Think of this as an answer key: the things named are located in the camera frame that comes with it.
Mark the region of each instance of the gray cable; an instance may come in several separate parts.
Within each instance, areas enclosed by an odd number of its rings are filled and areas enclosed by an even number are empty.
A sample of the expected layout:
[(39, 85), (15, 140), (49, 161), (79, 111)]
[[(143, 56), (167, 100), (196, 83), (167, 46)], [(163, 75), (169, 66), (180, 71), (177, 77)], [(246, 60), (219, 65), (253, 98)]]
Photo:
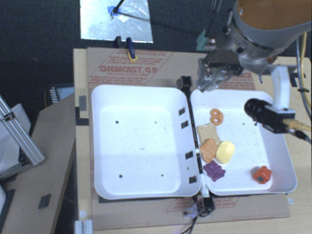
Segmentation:
[(311, 121), (311, 112), (309, 110), (309, 107), (308, 107), (308, 104), (307, 104), (307, 101), (306, 101), (306, 98), (304, 97), (304, 94), (305, 92), (303, 92), (303, 85), (302, 85), (302, 77), (301, 77), (301, 67), (300, 67), (300, 53), (299, 53), (299, 38), (296, 39), (296, 46), (297, 46), (297, 69), (298, 69), (298, 78), (299, 78), (299, 86), (300, 86), (300, 89), (301, 89), (301, 97), (302, 97), (302, 101), (303, 101), (303, 105), (307, 111), (307, 114), (310, 118), (310, 121)]

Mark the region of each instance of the yellow toy potato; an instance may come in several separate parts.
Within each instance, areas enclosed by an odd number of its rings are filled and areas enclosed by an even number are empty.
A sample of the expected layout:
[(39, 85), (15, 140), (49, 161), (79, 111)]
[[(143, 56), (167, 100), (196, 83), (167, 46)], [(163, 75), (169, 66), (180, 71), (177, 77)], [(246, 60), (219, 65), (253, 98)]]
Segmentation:
[(216, 158), (223, 164), (226, 164), (230, 161), (235, 151), (235, 146), (230, 141), (222, 141), (216, 151)]

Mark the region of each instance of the empty white tray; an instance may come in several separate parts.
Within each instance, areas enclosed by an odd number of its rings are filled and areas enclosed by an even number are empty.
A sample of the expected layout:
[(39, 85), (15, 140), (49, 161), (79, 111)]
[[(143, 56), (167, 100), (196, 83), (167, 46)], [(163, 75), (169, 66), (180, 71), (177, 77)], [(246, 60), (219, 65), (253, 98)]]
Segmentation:
[(192, 196), (200, 188), (186, 97), (175, 88), (92, 92), (95, 187), (107, 199)]
[[(210, 122), (210, 111), (219, 109), (224, 120), (217, 126), (221, 141), (228, 140), (235, 145), (235, 152), (227, 164), (219, 163), (226, 170), (225, 176), (216, 182), (205, 176), (208, 189), (216, 195), (247, 195), (266, 193), (288, 193), (297, 186), (293, 164), (283, 134), (274, 134), (257, 124), (244, 111), (250, 98), (272, 103), (272, 98), (260, 91), (213, 90), (191, 95), (195, 125)], [(261, 166), (272, 170), (266, 184), (259, 184), (253, 173)]]

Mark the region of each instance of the red toy bell pepper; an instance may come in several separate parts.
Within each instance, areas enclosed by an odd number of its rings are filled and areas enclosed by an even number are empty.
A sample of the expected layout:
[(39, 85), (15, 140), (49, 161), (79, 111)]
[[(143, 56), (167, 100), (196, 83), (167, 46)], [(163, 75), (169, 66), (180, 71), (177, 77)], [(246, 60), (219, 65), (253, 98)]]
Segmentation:
[(270, 180), (271, 174), (271, 170), (266, 166), (261, 166), (260, 169), (253, 174), (253, 178), (257, 180), (259, 184), (265, 184)]

